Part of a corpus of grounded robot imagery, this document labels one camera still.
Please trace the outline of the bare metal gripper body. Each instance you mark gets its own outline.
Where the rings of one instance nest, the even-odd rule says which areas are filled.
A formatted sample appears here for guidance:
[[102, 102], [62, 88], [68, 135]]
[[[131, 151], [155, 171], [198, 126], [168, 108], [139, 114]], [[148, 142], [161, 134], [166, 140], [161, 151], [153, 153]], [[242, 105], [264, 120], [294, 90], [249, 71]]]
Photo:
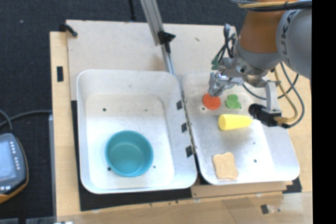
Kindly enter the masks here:
[[264, 76], [267, 70], [257, 69], [248, 64], [243, 58], [225, 57], [222, 59], [222, 75], [229, 78], [240, 78], [253, 87], [264, 87], [267, 81]]

